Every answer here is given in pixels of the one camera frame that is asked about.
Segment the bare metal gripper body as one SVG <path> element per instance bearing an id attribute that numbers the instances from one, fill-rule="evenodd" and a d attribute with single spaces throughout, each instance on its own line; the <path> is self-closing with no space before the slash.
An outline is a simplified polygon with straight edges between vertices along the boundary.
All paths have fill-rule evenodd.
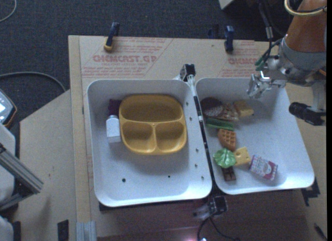
<path id="1" fill-rule="evenodd" d="M 270 55 L 258 65 L 262 79 L 270 83 L 284 84 L 286 82 L 304 85 L 307 78 L 313 73 L 312 70 L 305 70 L 297 67 L 284 55 Z"/>

